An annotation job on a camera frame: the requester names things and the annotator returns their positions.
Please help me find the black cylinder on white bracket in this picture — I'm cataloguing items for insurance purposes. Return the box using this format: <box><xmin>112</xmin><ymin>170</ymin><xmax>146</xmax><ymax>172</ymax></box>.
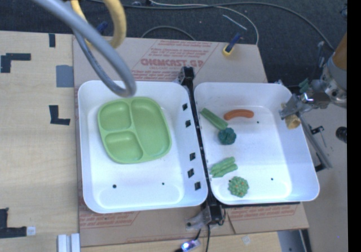
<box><xmin>335</xmin><ymin>126</ymin><xmax>348</xmax><ymax>144</ymax></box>

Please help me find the tan bread piece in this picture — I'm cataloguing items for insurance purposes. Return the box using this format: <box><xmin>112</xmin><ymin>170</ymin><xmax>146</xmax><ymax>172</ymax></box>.
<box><xmin>284</xmin><ymin>113</ymin><xmax>302</xmax><ymax>130</ymax></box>

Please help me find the green beans bundle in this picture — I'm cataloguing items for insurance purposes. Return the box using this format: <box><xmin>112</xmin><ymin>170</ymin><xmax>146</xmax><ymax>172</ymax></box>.
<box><xmin>209</xmin><ymin>156</ymin><xmax>239</xmax><ymax>179</ymax></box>

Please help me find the orange sausage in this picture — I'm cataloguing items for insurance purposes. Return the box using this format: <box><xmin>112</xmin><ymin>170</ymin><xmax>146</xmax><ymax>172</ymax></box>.
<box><xmin>223</xmin><ymin>108</ymin><xmax>255</xmax><ymax>121</ymax></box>

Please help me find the thin black rod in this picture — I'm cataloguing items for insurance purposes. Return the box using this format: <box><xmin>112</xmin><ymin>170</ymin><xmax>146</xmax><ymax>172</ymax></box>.
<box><xmin>188</xmin><ymin>83</ymin><xmax>213</xmax><ymax>207</ymax></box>

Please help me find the white plastic tray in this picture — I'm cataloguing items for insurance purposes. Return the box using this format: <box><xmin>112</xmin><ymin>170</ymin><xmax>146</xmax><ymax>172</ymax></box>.
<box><xmin>77</xmin><ymin>79</ymin><xmax>209</xmax><ymax>214</ymax></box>
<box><xmin>193</xmin><ymin>81</ymin><xmax>320</xmax><ymax>206</ymax></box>

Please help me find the brown cardboard board red print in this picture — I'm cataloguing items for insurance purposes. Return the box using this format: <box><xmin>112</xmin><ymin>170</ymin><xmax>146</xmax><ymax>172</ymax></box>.
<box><xmin>72</xmin><ymin>36</ymin><xmax>310</xmax><ymax>247</ymax></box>

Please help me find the green divided plate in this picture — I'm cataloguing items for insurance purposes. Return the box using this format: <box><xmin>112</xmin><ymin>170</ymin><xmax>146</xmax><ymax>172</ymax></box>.
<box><xmin>96</xmin><ymin>96</ymin><xmax>173</xmax><ymax>165</ymax></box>

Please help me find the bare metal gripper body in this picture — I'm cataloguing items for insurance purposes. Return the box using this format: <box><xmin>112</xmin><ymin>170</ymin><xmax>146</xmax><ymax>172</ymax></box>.
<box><xmin>299</xmin><ymin>78</ymin><xmax>348</xmax><ymax>110</ymax></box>

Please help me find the dark green broccoli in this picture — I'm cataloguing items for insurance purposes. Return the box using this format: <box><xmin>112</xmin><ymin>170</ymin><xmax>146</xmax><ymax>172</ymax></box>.
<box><xmin>217</xmin><ymin>127</ymin><xmax>237</xmax><ymax>145</ymax></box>

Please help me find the green peas heap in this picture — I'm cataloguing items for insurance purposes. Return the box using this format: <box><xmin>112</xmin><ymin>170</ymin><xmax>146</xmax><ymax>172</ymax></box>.
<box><xmin>227</xmin><ymin>176</ymin><xmax>250</xmax><ymax>198</ymax></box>

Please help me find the green celery stick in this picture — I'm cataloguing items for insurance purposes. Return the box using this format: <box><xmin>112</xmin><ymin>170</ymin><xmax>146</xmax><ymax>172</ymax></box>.
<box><xmin>200</xmin><ymin>107</ymin><xmax>229</xmax><ymax>131</ymax></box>

